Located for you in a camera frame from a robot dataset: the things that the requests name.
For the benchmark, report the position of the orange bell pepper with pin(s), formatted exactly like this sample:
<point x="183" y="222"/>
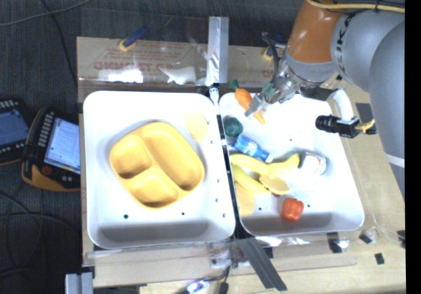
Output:
<point x="292" y="209"/>

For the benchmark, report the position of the blue bottle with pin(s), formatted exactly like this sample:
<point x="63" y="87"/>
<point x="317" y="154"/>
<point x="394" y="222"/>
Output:
<point x="250" y="147"/>

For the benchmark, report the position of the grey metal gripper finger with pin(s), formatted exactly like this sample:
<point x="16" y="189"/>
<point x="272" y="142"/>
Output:
<point x="254" y="107"/>
<point x="263" y="107"/>

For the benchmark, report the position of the white plastic tray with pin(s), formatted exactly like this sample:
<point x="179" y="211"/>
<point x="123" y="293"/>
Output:
<point x="98" y="161"/>
<point x="329" y="197"/>

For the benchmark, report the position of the yellow banana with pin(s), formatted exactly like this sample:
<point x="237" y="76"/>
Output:
<point x="250" y="161"/>
<point x="246" y="181"/>

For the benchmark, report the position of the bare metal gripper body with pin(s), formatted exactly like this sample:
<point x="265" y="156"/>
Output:
<point x="285" y="85"/>

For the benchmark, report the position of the brown cardboard board red print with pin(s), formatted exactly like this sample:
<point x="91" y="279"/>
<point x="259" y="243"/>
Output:
<point x="250" y="56"/>

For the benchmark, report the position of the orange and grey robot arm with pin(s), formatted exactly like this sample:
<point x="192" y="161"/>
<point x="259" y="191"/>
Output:
<point x="371" y="46"/>

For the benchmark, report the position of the green broccoli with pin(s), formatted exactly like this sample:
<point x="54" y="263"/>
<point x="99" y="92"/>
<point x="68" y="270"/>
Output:
<point x="233" y="127"/>

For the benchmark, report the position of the yellow round biscuit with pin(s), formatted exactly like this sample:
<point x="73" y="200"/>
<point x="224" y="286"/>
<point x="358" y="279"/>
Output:
<point x="274" y="185"/>

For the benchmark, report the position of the white and red can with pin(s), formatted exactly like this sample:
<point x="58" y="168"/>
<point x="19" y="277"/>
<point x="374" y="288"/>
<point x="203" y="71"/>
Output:
<point x="314" y="163"/>

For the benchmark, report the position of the black cylinder on white bracket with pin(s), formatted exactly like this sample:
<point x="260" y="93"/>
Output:
<point x="332" y="123"/>

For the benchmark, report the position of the yellow divided plate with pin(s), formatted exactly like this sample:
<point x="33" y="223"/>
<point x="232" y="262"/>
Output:
<point x="154" y="164"/>

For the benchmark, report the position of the orange carrot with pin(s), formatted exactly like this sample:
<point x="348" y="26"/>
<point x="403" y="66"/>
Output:
<point x="243" y="97"/>

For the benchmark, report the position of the pale yellow slice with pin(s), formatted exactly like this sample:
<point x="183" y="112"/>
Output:
<point x="245" y="202"/>

